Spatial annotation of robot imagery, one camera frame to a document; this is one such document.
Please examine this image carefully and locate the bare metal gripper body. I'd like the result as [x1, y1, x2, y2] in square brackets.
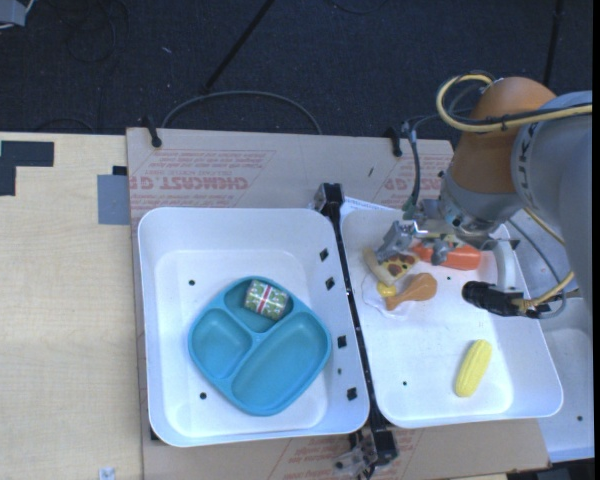
[411, 199, 487, 252]

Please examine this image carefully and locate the orange toy carrot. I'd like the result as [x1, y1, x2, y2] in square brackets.
[411, 241, 483, 272]

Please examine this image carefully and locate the toy pizza slice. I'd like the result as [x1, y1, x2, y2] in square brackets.
[362, 246, 422, 287]

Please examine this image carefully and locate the brown toy chicken drumstick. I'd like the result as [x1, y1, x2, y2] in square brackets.
[383, 272, 439, 312]

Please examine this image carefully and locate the white toy fried egg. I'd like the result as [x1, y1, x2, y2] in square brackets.
[360, 271, 412, 320]

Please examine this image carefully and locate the white plastic tray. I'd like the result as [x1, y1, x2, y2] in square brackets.
[137, 206, 371, 449]
[340, 207, 565, 430]

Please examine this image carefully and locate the yellow toy corn cob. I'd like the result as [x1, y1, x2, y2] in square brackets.
[454, 338, 494, 399]

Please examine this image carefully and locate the brown cardboard board red print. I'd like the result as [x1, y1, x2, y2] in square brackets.
[125, 126, 552, 480]

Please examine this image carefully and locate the green can with red stripe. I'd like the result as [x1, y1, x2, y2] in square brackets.
[242, 278, 290, 322]

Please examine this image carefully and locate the blue divided plate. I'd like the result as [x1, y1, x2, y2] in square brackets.
[186, 274, 333, 418]

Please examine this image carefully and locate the black cylinder on white bracket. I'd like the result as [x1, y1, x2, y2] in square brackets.
[461, 238, 542, 320]

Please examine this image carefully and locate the black block with thin wires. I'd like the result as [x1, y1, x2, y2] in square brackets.
[368, 428, 399, 465]
[314, 182, 345, 215]

